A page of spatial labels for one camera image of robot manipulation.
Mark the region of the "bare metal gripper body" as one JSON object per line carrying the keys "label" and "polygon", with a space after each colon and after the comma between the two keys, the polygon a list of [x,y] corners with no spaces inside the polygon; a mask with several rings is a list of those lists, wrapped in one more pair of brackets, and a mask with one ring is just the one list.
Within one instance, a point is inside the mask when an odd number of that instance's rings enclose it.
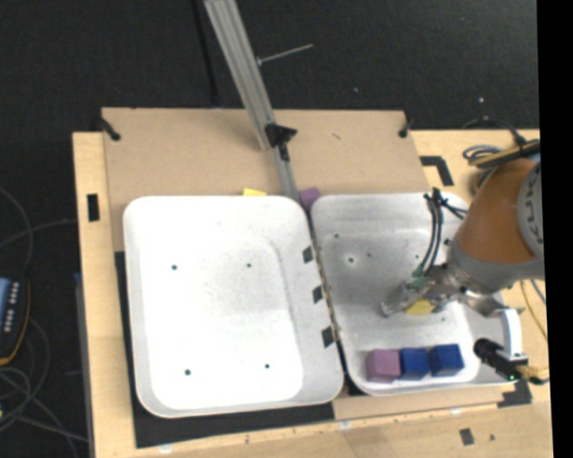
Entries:
{"label": "bare metal gripper body", "polygon": [[465,305],[483,316],[496,315],[503,310],[498,290],[485,287],[454,263],[434,266],[416,277],[412,286],[414,300],[429,303],[430,298],[450,296],[448,304]]}

